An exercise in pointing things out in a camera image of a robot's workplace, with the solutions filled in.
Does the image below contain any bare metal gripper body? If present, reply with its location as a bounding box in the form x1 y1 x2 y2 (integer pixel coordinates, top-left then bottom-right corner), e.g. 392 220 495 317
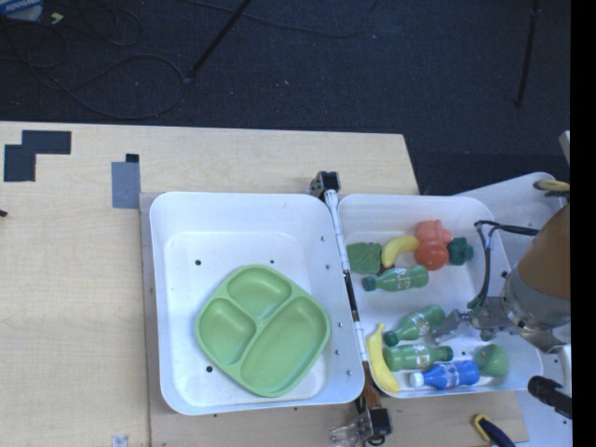
468 295 566 355

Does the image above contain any green bottle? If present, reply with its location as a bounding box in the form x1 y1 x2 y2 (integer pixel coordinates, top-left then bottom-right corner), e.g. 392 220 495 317
383 304 447 348
382 342 454 373
361 264 430 293

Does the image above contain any green pear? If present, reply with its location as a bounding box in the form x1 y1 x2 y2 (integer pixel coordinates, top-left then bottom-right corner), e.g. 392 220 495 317
473 343 510 378

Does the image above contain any blue bottle with white cap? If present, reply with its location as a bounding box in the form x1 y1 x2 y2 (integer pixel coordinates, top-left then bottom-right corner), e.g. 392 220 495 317
408 359 481 391

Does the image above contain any dark green broccoli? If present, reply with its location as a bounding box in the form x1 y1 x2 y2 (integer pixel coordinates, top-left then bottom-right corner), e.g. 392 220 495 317
446 236 475 266

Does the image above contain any large yellow banana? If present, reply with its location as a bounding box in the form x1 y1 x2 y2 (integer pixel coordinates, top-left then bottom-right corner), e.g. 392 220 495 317
365 322 402 394

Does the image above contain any orange toy pumpkin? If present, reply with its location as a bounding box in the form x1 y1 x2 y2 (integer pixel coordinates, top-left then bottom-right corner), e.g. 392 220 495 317
413 219 454 272

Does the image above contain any small yellow banana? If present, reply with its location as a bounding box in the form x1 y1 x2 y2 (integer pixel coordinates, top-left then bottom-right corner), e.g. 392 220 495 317
380 235 422 270

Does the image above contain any green lettuce leaf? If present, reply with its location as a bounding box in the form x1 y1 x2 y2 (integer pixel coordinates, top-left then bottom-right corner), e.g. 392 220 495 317
345 241 384 276

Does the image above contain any thin black and white rod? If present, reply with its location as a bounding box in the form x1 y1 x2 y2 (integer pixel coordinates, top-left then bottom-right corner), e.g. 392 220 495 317
324 188 375 410

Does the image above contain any white plastic tray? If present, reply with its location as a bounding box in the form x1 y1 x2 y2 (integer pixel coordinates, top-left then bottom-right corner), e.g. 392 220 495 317
148 191 366 416
335 193 545 400

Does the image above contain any green divided plate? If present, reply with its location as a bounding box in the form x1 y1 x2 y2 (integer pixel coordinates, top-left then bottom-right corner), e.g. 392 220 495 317
194 263 332 399

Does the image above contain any black cylinder on white bracket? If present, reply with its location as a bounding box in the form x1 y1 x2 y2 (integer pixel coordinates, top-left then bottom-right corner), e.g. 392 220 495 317
527 345 573 421

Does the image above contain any black block with thin wires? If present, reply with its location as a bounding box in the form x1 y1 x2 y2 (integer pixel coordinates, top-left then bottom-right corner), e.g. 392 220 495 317
305 170 343 200
355 405 394 447

